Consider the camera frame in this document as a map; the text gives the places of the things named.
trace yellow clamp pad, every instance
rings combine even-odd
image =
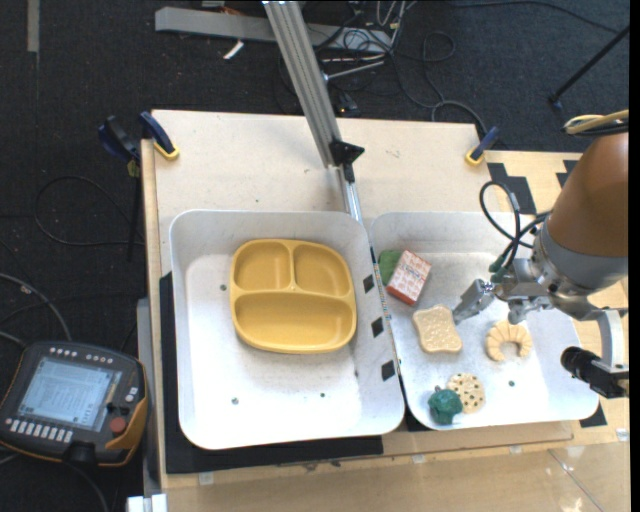
[[[176,158],[178,158],[178,155],[180,154],[180,150],[178,149],[178,146],[173,146],[173,151],[171,153],[167,153],[163,149],[163,147],[157,142],[153,143],[153,147],[156,148],[158,153],[160,153],[166,160],[175,160]]]
[[[467,162],[469,165],[476,166],[476,165],[478,165],[480,162],[482,162],[482,159],[484,158],[484,152],[483,152],[483,153],[480,153],[480,156],[478,157],[478,159],[477,159],[477,160],[476,160],[476,159],[474,159],[474,158],[472,158],[472,156],[471,156],[471,155],[473,154],[473,152],[474,152],[475,150],[476,150],[476,148],[471,148],[471,149],[467,152],[467,154],[464,156],[464,160],[465,160],[465,162]]]

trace white plastic tray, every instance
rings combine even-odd
[[[506,230],[513,229],[511,214],[495,214]],[[407,405],[423,425],[438,430],[565,421],[591,416],[598,395],[588,384],[574,379],[562,367],[560,356],[569,346],[580,346],[570,317],[557,311],[530,313],[523,323],[533,339],[526,358],[515,346],[502,345],[506,361],[495,362],[484,350],[485,335],[498,320],[507,318],[508,306],[499,300],[479,315],[457,326],[463,340],[458,354],[427,354],[419,346],[411,322],[414,311],[436,304],[455,308],[460,295],[476,278],[488,279],[488,267],[507,239],[481,213],[389,213],[371,226],[376,257],[383,250],[408,249],[432,264],[417,304],[408,306],[386,296]],[[475,374],[484,384],[486,404],[477,412],[457,414],[452,425],[433,421],[427,401],[436,386],[444,388],[459,372]]]
[[[239,339],[231,318],[232,257],[243,243],[291,238],[326,244],[349,265],[356,334],[327,354],[280,354]],[[404,417],[397,360],[371,283],[364,227],[341,212],[191,210],[170,228],[176,316],[178,411],[204,449],[381,435]]]

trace dark floor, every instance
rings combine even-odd
[[[75,340],[135,354],[135,308],[145,296],[140,236],[127,258],[135,181],[100,145],[98,127],[115,115],[138,137],[138,113],[153,108],[296,115],[300,107],[278,73],[275,44],[247,41],[225,60],[234,40],[155,31],[158,9],[202,9],[202,2],[5,4],[0,275],[44,294]],[[363,9],[350,26],[375,23],[377,2],[306,2],[305,18],[339,26],[353,16],[349,4]],[[264,16],[260,2],[226,5]],[[381,17],[390,5],[381,3]],[[497,148],[581,152],[589,141],[561,127],[577,115],[628,108],[628,37],[564,92],[561,110],[549,94],[629,22],[630,0],[417,2],[403,19],[395,56],[337,79],[331,93],[349,91],[365,118],[476,123],[481,135],[497,126]],[[344,69],[331,64],[325,72]],[[433,108],[442,100],[449,103]],[[9,337],[63,338],[46,303],[27,292],[0,278],[0,393],[20,354]],[[0,452],[0,510],[100,510],[94,489],[65,466],[7,456]],[[111,510],[142,494],[140,464],[137,457],[94,475]]]

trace yellow plastic plate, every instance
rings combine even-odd
[[[238,336],[272,352],[337,350],[356,330],[349,267],[326,245],[288,239],[243,244],[231,263],[231,314]]]

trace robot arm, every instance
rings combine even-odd
[[[498,298],[508,303],[512,324],[524,320],[529,311],[551,308],[578,321],[597,321],[602,357],[570,347],[561,363],[607,398],[629,394],[621,328],[621,317],[628,310],[598,308],[589,296],[628,275],[628,152],[628,131],[595,139],[552,212],[517,232],[510,244],[512,257],[503,264],[503,255],[490,268],[494,272],[490,282],[476,279],[453,311],[459,323]],[[537,224],[541,228],[531,255],[513,257],[521,237]]]

